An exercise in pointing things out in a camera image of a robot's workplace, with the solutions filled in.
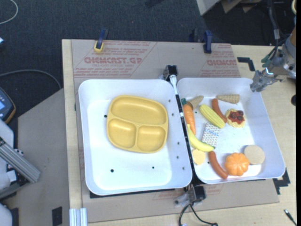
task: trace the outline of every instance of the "toy ice cream cone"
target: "toy ice cream cone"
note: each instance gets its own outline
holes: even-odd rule
[[[192,107],[192,109],[194,110],[199,105],[199,103],[201,103],[201,101],[203,99],[204,99],[204,96],[197,96],[197,97],[194,97],[194,98],[188,100],[187,104],[190,105]]]
[[[239,95],[238,94],[231,94],[231,95],[218,95],[216,96],[217,99],[229,102],[232,104],[237,104],[239,102]]]

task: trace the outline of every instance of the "cardboard sheet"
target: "cardboard sheet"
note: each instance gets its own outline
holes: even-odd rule
[[[83,207],[88,221],[99,222],[178,213],[174,199],[183,189],[90,198],[85,183],[84,152],[79,110],[79,85],[88,79],[157,79],[166,65],[177,65],[177,79],[187,77],[240,77],[230,44],[212,44],[205,54],[203,43],[104,41],[100,54],[94,40],[72,40],[72,59],[77,113],[80,177]],[[204,185],[207,198],[196,210],[211,210],[278,202],[271,179]]]

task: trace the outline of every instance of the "table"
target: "table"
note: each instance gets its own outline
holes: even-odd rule
[[[266,46],[232,46],[235,57],[249,57],[253,60],[256,69],[260,69],[260,60],[271,50]],[[63,72],[64,72],[64,98],[66,116],[68,178],[70,208],[82,208],[81,183],[79,176],[79,152],[77,142],[76,114],[74,111],[75,95],[73,83],[72,48],[71,40],[62,41]],[[241,77],[252,78],[247,64],[238,63]],[[283,212],[287,209],[296,220],[296,124],[295,106],[290,102],[295,95],[295,83],[275,83],[267,87],[262,98],[268,111],[277,141],[279,143],[287,172],[291,183],[281,188],[279,203],[268,205],[248,206],[233,209],[210,210],[200,212],[203,220],[218,222],[222,225],[289,225],[292,224]],[[146,218],[134,218],[117,221],[90,223],[91,226],[102,225],[177,225],[179,215],[169,214]],[[188,225],[199,225],[198,219],[191,213],[186,213],[182,222]]]

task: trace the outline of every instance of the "toy food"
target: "toy food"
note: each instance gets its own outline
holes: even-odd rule
[[[226,117],[228,124],[235,128],[242,128],[245,126],[246,118],[243,111],[229,109],[226,111]]]
[[[192,158],[195,164],[201,165],[206,158],[206,153],[198,149],[192,150]]]
[[[238,94],[229,94],[229,95],[218,95],[216,96],[217,99],[229,102],[232,104],[237,104],[239,102],[239,95]]]
[[[222,120],[226,123],[227,122],[227,117],[224,116],[224,114],[221,112],[220,107],[218,105],[218,99],[214,98],[211,101],[211,106],[212,109],[222,118]]]
[[[197,108],[198,104],[201,103],[201,101],[204,99],[204,96],[197,96],[187,101],[187,104],[192,107],[194,110]]]
[[[206,123],[201,141],[213,147],[216,147],[219,133],[220,133],[220,129],[217,126],[214,126],[210,123]]]
[[[257,145],[248,145],[244,150],[246,158],[252,165],[262,164],[265,160],[265,153],[261,147]]]
[[[250,162],[243,153],[232,153],[226,157],[224,164],[229,175],[241,176],[249,168]]]
[[[186,124],[190,124],[190,129],[192,130],[193,134],[195,135],[196,134],[196,124],[195,124],[192,108],[188,104],[183,105],[183,113],[184,113],[184,118],[185,118]]]
[[[216,159],[216,154],[214,151],[208,153],[210,164],[213,170],[219,175],[221,178],[226,179],[228,177],[228,173],[220,166]]]
[[[193,134],[192,130],[190,129],[190,124],[187,124],[187,136],[190,145],[195,149],[198,149],[203,152],[209,152],[214,149],[213,146],[208,145],[196,138],[196,136]]]
[[[205,116],[208,121],[210,121],[218,128],[223,128],[225,126],[225,122],[222,120],[222,118],[219,117],[219,115],[206,104],[202,104],[199,107],[199,111],[203,114],[203,116]]]

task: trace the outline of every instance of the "toy banana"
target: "toy banana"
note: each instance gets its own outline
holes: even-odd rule
[[[187,124],[187,135],[188,135],[189,143],[193,148],[203,152],[210,152],[214,149],[213,146],[205,142],[202,142],[196,138],[196,136],[193,134],[192,130],[190,129],[190,124]]]

